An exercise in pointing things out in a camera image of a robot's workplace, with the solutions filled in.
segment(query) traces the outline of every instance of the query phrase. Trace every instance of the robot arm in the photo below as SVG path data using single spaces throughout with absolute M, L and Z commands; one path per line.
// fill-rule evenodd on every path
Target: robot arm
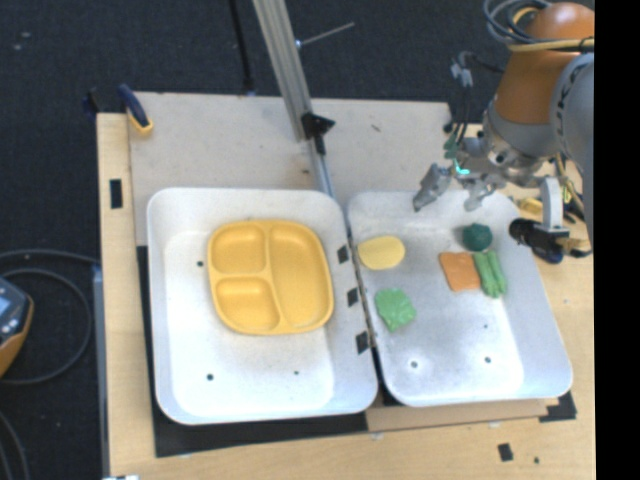
M 450 136 L 445 158 L 453 165 L 431 166 L 414 197 L 414 209 L 435 200 L 451 179 L 469 191 L 469 211 L 506 183 L 546 190 L 548 177 L 536 172 L 564 154 L 583 177 L 584 213 L 593 247 L 595 13 L 574 3 L 496 1 L 485 0 L 488 29 L 511 55 L 484 113 L 483 133 Z M 498 20 L 502 14 L 504 25 Z M 550 205 L 545 210 L 551 211 Z M 554 233 L 552 228 L 558 227 L 555 221 L 546 225 L 542 233 Z

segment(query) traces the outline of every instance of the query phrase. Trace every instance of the dark green round object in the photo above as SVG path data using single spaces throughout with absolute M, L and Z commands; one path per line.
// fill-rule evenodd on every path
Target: dark green round object
M 489 226 L 471 224 L 462 230 L 462 243 L 470 251 L 484 251 L 491 245 L 493 235 Z

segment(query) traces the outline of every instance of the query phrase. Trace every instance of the dark background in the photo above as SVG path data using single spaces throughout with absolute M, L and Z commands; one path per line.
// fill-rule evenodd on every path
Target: dark background
M 595 0 L 572 1 L 595 10 Z M 287 0 L 298 39 L 354 22 L 304 47 L 313 98 L 451 101 L 450 58 L 470 50 L 504 65 L 486 31 L 483 0 Z M 258 95 L 278 95 L 250 0 L 237 0 Z M 498 82 L 474 72 L 472 120 Z M 99 257 L 95 127 L 89 90 L 120 111 L 116 87 L 234 94 L 243 71 L 228 0 L 0 0 L 0 253 L 49 248 Z M 72 279 L 93 304 L 87 264 L 36 258 Z M 23 266 L 0 261 L 0 274 Z M 44 277 L 15 279 L 35 299 L 33 329 L 7 378 L 37 375 L 82 338 L 77 297 Z M 102 476 L 95 341 L 65 375 L 0 385 L 0 412 L 24 445 L 32 478 Z M 6 429 L 0 442 L 15 462 Z

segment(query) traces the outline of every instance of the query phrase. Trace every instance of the white tray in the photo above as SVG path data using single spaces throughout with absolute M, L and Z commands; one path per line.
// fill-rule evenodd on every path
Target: white tray
M 473 212 L 468 193 L 449 190 L 418 213 L 413 192 L 356 195 L 348 216 L 354 246 L 391 234 L 405 244 L 402 263 L 389 270 L 360 266 L 382 375 L 389 391 L 409 406 L 553 398 L 564 394 L 572 370 L 531 250 L 508 235 L 519 213 L 494 194 Z M 466 250 L 462 228 L 474 222 L 493 233 L 507 280 L 498 299 L 482 290 L 453 292 L 438 261 L 441 252 Z M 378 290 L 400 288 L 417 310 L 390 332 L 379 317 Z
M 206 245 L 219 226 L 247 219 L 289 219 L 320 238 L 335 306 L 314 331 L 250 336 L 229 329 L 213 306 Z M 357 287 L 344 216 L 315 191 L 168 188 L 147 211 L 149 282 L 156 397 L 171 419 L 188 425 L 355 413 L 373 401 L 377 377 L 363 305 L 348 304 Z

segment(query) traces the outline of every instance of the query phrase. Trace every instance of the wooden table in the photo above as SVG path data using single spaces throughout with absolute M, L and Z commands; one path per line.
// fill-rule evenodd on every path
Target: wooden table
M 268 133 L 275 130 L 276 134 L 283 135 L 282 140 L 291 139 L 284 106 L 277 98 L 159 94 L 141 94 L 140 98 L 156 123 L 153 133 L 166 136 L 167 133 L 176 134 L 178 130 L 184 135 L 181 140 L 185 140 L 186 148 L 189 146 L 185 136 L 189 136 L 189 130 L 166 125 L 171 119 L 172 109 L 176 114 L 186 112 L 199 120 L 204 115 L 205 120 L 211 119 L 210 125 L 215 123 L 215 133 L 239 133 L 238 127 L 242 123 L 252 122 L 252 126 L 262 130 L 260 133 L 265 129 Z M 429 155 L 440 154 L 441 126 L 448 116 L 444 104 L 320 100 L 314 102 L 314 106 L 317 113 L 338 123 L 335 131 L 329 132 L 327 140 L 331 140 L 328 149 L 333 155 L 328 156 L 328 161 L 337 187 L 336 198 L 341 204 L 351 193 L 365 187 L 417 189 L 428 164 L 439 160 Z M 188 122 L 195 127 L 202 126 L 195 118 Z M 434 134 L 436 137 L 425 139 Z M 392 147 L 394 154 L 402 155 L 405 160 L 387 165 L 396 168 L 400 174 L 385 177 L 381 168 L 369 169 L 368 177 L 353 173 L 353 165 L 359 160 L 346 156 L 347 145 L 341 142 L 341 137 L 351 137 L 350 140 L 355 141 L 357 147 L 364 148 L 364 152 L 371 144 L 375 144 L 377 151 L 385 141 L 396 141 Z M 135 181 L 136 171 L 132 167 L 135 163 L 132 162 L 132 149 L 137 147 L 135 141 L 150 148 L 156 139 L 158 144 L 162 142 L 153 134 L 148 138 L 137 136 L 124 114 L 98 115 L 104 279 L 103 366 L 106 371 L 105 476 L 138 475 L 142 480 L 562 480 L 595 477 L 593 257 L 565 258 L 560 265 L 537 260 L 573 366 L 574 382 L 570 394 L 577 409 L 575 418 L 549 422 L 539 419 L 535 407 L 543 407 L 545 412 L 547 406 L 553 410 L 558 400 L 537 401 L 535 406 L 520 405 L 512 409 L 498 406 L 483 414 L 473 410 L 465 412 L 464 408 L 460 411 L 442 408 L 433 413 L 429 424 L 413 425 L 423 428 L 156 457 L 136 259 L 136 247 L 144 239 L 140 223 L 136 222 L 136 218 L 140 219 L 136 212 L 140 213 L 139 208 L 144 201 L 136 198 L 144 199 L 148 195 L 144 194 L 145 190 L 153 190 L 154 187 L 135 191 L 134 183 L 144 182 Z M 378 155 L 382 155 L 378 160 L 369 157 L 367 165 L 375 167 L 376 161 L 382 161 L 384 154 L 379 152 Z M 156 166 L 154 172 L 158 179 L 163 179 L 165 170 L 162 166 Z M 309 181 L 308 173 L 303 172 L 299 186 L 310 184 L 312 180 Z M 517 190 L 509 190 L 518 195 Z M 114 194 L 121 195 L 121 200 Z M 587 236 L 582 224 L 576 224 L 574 231 L 578 236 Z M 404 422 L 399 425 L 402 426 L 412 425 Z

